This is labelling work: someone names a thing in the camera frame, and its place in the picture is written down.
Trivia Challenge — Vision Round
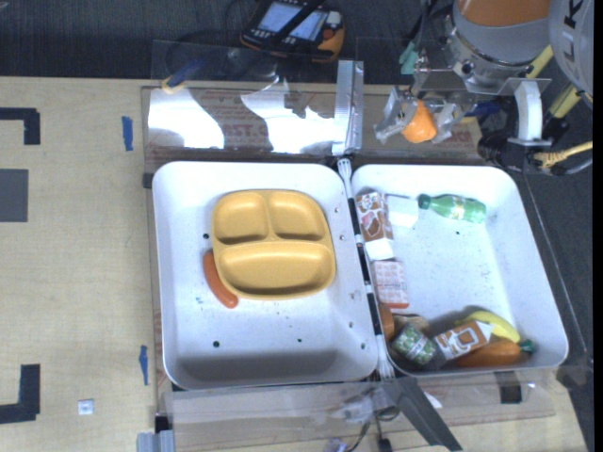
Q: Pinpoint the orange sausage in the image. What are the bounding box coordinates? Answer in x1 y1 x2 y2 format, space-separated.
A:
202 249 240 310

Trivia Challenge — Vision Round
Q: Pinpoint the white plastic tray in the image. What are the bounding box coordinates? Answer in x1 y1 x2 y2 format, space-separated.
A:
350 163 570 379
151 159 381 392

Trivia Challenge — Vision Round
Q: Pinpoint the green plastic bottle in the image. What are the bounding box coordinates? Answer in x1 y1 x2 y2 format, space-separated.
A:
417 193 488 225

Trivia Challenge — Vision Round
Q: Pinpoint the orange and white packet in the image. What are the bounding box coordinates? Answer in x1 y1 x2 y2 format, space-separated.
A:
370 259 411 310

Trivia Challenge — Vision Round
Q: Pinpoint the black cylinder on white bracket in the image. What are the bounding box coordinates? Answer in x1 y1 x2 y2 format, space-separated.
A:
476 79 553 170

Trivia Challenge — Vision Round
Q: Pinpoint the thin black and white rod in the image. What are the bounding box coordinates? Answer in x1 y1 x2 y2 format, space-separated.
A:
336 156 396 381

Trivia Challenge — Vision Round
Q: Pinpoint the orange and white carton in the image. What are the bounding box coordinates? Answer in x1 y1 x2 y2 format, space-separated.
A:
432 319 494 362

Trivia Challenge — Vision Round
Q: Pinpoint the orange carrot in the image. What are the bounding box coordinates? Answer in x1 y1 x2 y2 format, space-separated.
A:
450 337 537 369

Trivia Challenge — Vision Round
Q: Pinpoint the orange toy fruit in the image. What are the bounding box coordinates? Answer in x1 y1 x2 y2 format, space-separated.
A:
401 100 438 145

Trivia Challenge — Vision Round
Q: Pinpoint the yellow banana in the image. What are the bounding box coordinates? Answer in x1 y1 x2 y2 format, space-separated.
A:
454 309 522 345

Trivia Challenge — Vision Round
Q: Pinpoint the brown and white carton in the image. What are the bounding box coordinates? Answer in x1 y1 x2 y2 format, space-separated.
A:
353 190 396 261

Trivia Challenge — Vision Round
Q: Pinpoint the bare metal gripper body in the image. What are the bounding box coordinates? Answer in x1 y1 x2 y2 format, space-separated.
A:
413 39 534 108

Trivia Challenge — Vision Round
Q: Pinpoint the green and white can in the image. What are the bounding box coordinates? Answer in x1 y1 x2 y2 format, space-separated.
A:
390 323 438 367

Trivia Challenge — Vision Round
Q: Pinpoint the yellow divided plate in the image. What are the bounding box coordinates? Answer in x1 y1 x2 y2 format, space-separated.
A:
210 188 337 301

